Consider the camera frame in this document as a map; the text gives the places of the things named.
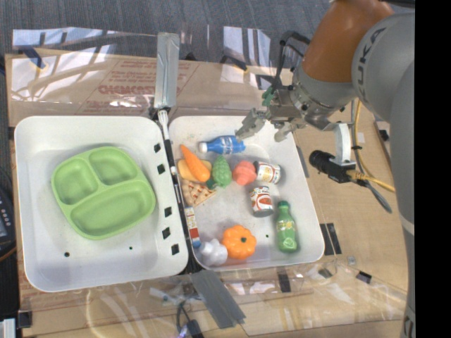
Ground white plastic tray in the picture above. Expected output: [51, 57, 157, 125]
[168, 115, 326, 271]
[13, 115, 190, 293]

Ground brown cardboard board red print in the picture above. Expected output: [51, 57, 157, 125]
[5, 53, 409, 338]

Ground yellow banana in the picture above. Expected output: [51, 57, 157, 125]
[176, 158, 213, 183]

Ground small red and white can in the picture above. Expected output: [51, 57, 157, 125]
[253, 161, 282, 184]
[249, 185, 275, 218]

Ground blue bottle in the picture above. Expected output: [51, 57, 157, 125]
[198, 135, 247, 156]

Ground orange pumpkin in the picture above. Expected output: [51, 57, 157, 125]
[221, 225, 257, 261]

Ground green grapes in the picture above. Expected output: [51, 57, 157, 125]
[206, 155, 233, 190]

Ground orange carrot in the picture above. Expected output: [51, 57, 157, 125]
[180, 144, 211, 183]

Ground white garlic bulb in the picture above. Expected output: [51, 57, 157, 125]
[199, 238, 228, 267]

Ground pink doughnut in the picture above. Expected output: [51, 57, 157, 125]
[232, 160, 258, 186]

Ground green bottle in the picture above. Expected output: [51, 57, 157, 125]
[275, 200, 299, 254]

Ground white red blue carton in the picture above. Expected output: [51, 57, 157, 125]
[183, 206, 202, 249]

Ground black cylinder on white bracket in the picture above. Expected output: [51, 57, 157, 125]
[309, 122, 358, 184]

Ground pizza slice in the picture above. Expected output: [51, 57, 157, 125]
[181, 178, 218, 207]

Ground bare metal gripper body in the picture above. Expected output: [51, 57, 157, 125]
[266, 88, 341, 129]

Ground green divided plate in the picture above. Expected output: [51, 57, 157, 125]
[51, 146, 156, 241]

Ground thin black and white rod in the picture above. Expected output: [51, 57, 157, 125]
[157, 108, 194, 260]

